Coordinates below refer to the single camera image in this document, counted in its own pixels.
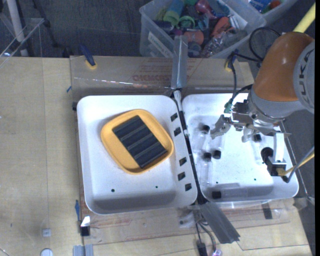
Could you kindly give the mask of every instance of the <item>white plastic tray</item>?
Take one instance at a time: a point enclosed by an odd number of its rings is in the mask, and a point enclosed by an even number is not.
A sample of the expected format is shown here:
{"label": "white plastic tray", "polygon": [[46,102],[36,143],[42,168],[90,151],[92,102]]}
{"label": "white plastic tray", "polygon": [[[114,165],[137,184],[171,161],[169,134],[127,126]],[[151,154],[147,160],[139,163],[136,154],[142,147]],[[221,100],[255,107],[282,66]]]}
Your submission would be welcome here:
{"label": "white plastic tray", "polygon": [[[241,93],[235,99],[243,102],[248,96]],[[225,103],[231,98],[229,93],[194,94],[182,101],[185,121],[192,142],[195,130],[201,125],[215,127],[216,121],[224,112]],[[273,200],[294,197],[299,189],[296,175],[289,183],[281,177],[270,176],[267,166],[263,163],[260,151],[264,147],[273,149],[274,140],[271,136],[262,135],[262,142],[258,145],[250,141],[241,141],[243,133],[234,127],[226,133],[224,149],[221,159],[212,159],[214,181],[208,188],[203,188],[203,195],[209,201],[239,202],[252,200]],[[284,159],[287,169],[292,162],[285,149]],[[212,192],[220,191],[221,198],[213,200]]]}
{"label": "white plastic tray", "polygon": [[[124,172],[108,154],[100,139],[102,127],[130,110],[149,111],[171,136],[170,158],[140,175]],[[79,145],[84,197],[96,214],[113,214],[170,207],[195,202],[197,187],[175,102],[162,95],[87,96],[77,105]],[[181,133],[174,132],[180,128]],[[186,162],[180,166],[180,160]]]}

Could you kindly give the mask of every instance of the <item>gray carpet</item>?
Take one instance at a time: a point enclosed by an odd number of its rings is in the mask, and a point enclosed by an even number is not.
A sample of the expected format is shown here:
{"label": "gray carpet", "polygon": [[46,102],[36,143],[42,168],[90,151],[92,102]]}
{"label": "gray carpet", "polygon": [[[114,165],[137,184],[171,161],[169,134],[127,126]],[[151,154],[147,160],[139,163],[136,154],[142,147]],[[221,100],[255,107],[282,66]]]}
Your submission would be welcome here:
{"label": "gray carpet", "polygon": [[[41,26],[42,57],[60,58],[66,47],[78,55],[80,54],[78,52],[80,43],[85,44],[93,55],[140,55],[141,15],[139,8],[147,4],[149,0],[41,0],[40,2],[59,44],[59,47],[53,47],[45,27]],[[314,2],[315,0],[298,0],[270,27],[279,33],[292,31]],[[32,0],[20,1],[20,5],[25,18],[40,18]],[[316,25],[313,22],[306,33],[315,38],[315,28]],[[10,42],[4,31],[5,28],[0,22],[0,50]],[[243,45],[240,53],[252,56],[248,45]],[[256,76],[259,68],[255,63],[250,63],[250,67],[253,75]],[[292,133],[290,142],[298,161],[315,144],[314,115],[307,111],[299,111],[288,117],[284,125],[287,131]],[[314,198],[314,159],[300,168],[298,176],[301,177],[301,182],[297,198],[304,198],[307,194]],[[310,248],[315,255],[315,207],[307,201],[307,204],[300,208],[300,216]]]}

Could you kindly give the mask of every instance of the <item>wooden surface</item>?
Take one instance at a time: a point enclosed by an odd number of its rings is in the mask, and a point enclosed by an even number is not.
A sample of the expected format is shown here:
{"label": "wooden surface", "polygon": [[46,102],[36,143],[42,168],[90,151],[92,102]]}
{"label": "wooden surface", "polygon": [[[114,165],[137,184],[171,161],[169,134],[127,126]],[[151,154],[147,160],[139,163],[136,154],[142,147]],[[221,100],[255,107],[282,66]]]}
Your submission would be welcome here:
{"label": "wooden surface", "polygon": [[[80,185],[70,86],[68,59],[12,58],[0,69],[0,248],[9,256],[38,256],[44,248],[71,256],[73,246],[83,244],[75,211]],[[217,248],[225,256],[311,256],[292,204],[283,202],[287,221],[238,228],[240,242]],[[49,228],[51,236],[43,237]],[[201,237],[210,245],[206,234]],[[196,239],[187,234],[93,250],[95,256],[196,256]]]}

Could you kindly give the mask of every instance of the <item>yellow pole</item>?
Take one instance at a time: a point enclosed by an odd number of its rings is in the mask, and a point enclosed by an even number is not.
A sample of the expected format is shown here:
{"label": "yellow pole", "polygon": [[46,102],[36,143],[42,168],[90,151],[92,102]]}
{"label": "yellow pole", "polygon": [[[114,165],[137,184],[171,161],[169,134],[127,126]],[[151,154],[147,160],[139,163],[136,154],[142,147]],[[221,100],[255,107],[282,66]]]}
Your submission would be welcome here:
{"label": "yellow pole", "polygon": [[309,11],[305,14],[299,24],[293,30],[294,32],[304,33],[316,18],[316,3],[314,3]]}

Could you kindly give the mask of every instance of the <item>clear plastic bin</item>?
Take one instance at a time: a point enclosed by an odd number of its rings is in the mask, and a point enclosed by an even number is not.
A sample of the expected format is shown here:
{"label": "clear plastic bin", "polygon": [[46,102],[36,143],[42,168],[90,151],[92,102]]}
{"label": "clear plastic bin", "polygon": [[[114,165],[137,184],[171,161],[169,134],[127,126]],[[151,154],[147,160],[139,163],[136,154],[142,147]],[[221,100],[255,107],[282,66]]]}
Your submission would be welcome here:
{"label": "clear plastic bin", "polygon": [[268,12],[262,14],[256,9],[254,9],[258,14],[260,14],[266,21],[266,25],[269,25],[276,20],[280,19],[282,14],[288,11],[298,0],[280,0],[281,4],[278,5],[276,8],[269,10]]}
{"label": "clear plastic bin", "polygon": [[[172,0],[153,0],[140,8],[141,13],[141,37],[140,54],[143,57],[166,57],[171,58],[174,50],[174,40],[153,20],[161,9],[167,9]],[[227,58],[229,54],[242,44],[247,42],[250,33],[266,25],[263,16],[244,0],[220,0],[230,9],[230,14],[237,18],[241,30],[248,35],[234,45],[215,54],[213,58]]]}

